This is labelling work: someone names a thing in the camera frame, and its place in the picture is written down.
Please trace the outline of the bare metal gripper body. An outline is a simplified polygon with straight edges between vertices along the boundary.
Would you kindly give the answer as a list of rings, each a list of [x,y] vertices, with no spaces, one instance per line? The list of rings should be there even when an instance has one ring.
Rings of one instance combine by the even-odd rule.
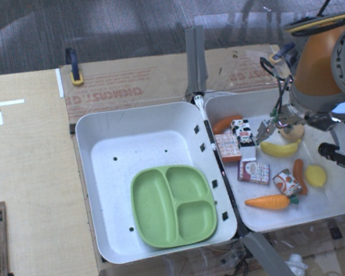
[[[289,128],[295,125],[309,125],[320,131],[330,131],[338,123],[328,112],[317,112],[300,105],[284,104],[278,115],[276,127]]]

